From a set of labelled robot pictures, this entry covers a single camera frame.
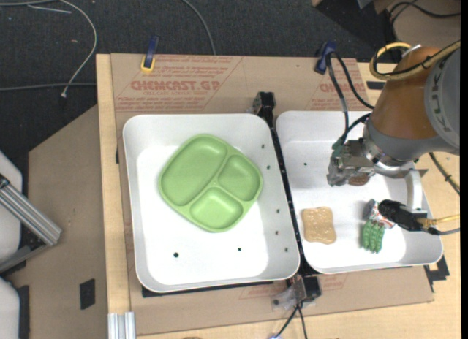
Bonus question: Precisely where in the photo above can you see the white plastic tray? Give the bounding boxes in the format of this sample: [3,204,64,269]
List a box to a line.
[122,113,301,293]
[274,110,445,275]

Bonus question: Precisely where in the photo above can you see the green divided plate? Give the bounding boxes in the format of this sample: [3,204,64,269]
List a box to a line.
[157,133,264,234]

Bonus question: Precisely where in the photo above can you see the brown cardboard board red print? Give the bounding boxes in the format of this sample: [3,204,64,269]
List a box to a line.
[109,53,436,335]

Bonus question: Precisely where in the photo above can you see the green toy pea pods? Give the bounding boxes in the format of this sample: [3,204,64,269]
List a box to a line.
[360,218,386,255]

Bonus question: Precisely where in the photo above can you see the black cylinder on white bracket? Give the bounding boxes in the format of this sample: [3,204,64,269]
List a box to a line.
[372,161,429,233]

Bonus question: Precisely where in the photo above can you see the tan toy bread slice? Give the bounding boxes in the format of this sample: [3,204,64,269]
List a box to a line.
[301,206,337,245]

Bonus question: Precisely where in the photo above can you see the thin black rod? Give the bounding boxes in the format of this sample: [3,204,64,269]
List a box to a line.
[263,113,305,277]

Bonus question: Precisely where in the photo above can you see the black block with thin wires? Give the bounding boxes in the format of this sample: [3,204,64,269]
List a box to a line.
[252,91,276,118]
[272,275,323,310]

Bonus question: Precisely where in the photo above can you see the small red and white can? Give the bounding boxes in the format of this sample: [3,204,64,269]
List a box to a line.
[362,199,396,230]

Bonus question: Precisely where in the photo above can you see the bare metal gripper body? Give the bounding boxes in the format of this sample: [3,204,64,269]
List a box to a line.
[331,139,393,178]

